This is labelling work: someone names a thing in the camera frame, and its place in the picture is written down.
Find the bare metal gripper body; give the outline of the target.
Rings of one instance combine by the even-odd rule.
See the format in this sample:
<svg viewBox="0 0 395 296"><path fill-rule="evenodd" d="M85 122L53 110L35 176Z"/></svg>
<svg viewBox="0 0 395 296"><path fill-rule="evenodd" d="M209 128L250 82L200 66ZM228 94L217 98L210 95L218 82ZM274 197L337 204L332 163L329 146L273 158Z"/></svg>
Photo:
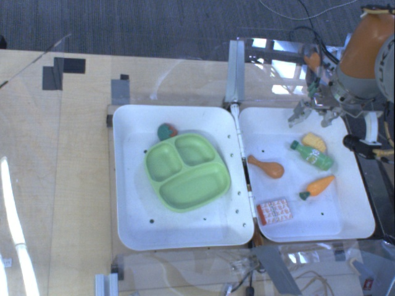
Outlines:
<svg viewBox="0 0 395 296"><path fill-rule="evenodd" d="M357 118L363 111L363 107L369 102L361 99L340 84L319 84L309 90L312 99L312 107L319 110L327 110L339 116L348 114Z"/></svg>

